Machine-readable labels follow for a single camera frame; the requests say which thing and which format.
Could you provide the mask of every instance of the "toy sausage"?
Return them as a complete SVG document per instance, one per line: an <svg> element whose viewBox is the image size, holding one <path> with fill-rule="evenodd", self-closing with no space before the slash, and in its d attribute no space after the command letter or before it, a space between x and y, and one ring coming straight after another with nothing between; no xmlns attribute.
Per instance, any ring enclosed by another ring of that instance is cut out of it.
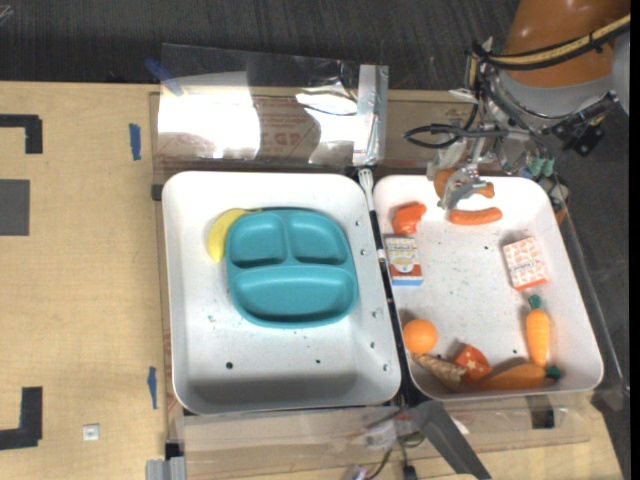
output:
<svg viewBox="0 0 640 480"><path fill-rule="evenodd" d="M449 212L449 222L461 226L479 226L496 222L502 218L502 211L495 206L486 210L466 211L452 210Z"/></svg>

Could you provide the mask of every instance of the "toy orange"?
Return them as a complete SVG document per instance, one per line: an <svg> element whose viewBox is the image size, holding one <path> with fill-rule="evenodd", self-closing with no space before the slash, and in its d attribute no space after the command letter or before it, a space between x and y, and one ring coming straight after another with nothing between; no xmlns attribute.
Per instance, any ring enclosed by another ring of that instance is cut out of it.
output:
<svg viewBox="0 0 640 480"><path fill-rule="evenodd" d="M438 331L429 320L417 318L405 324L402 328L402 337L409 352L423 355L436 346Z"/></svg>

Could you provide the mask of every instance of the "toy carrot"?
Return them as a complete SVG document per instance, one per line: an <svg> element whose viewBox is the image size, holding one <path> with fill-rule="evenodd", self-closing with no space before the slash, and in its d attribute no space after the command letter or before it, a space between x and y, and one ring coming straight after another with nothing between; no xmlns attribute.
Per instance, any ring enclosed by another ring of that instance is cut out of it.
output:
<svg viewBox="0 0 640 480"><path fill-rule="evenodd" d="M541 300L537 295L529 297L531 311L527 315L525 327L531 361L544 368L547 365L550 329L549 316L540 309L540 304Z"/></svg>
<svg viewBox="0 0 640 480"><path fill-rule="evenodd" d="M514 389L534 389L542 386L547 376L546 370L535 363L525 363L508 370L484 377L476 386L478 391L503 391Z"/></svg>

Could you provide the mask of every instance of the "blue tape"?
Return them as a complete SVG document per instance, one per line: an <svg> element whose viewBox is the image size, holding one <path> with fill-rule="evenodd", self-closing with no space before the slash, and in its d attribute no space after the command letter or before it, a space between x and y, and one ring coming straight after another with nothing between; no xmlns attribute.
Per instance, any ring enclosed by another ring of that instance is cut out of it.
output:
<svg viewBox="0 0 640 480"><path fill-rule="evenodd" d="M149 393L151 393L151 404L154 409L158 408L158 381L156 380L156 369L149 366L149 375L147 376L147 385Z"/></svg>
<svg viewBox="0 0 640 480"><path fill-rule="evenodd" d="M147 68L147 71L152 73L158 80L160 80L160 82L162 82L162 84L173 94L176 96L182 96L182 87L173 80L174 76L160 62L152 59L151 57L147 57L144 60L144 67Z"/></svg>
<svg viewBox="0 0 640 480"><path fill-rule="evenodd" d="M129 123L129 144L131 145L131 154L134 160L140 160L140 149L142 143L140 140L140 127L137 124Z"/></svg>

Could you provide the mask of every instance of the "black tape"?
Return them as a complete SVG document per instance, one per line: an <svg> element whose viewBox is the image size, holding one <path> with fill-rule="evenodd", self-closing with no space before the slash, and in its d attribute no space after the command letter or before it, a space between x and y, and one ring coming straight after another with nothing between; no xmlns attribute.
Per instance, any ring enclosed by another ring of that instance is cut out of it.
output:
<svg viewBox="0 0 640 480"><path fill-rule="evenodd" d="M24 128L24 152L42 154L42 119L29 114L0 114L0 128Z"/></svg>
<svg viewBox="0 0 640 480"><path fill-rule="evenodd" d="M38 446L42 439L42 387L22 388L20 426L0 430L0 450Z"/></svg>
<svg viewBox="0 0 640 480"><path fill-rule="evenodd" d="M0 236L28 236L31 183L0 179Z"/></svg>

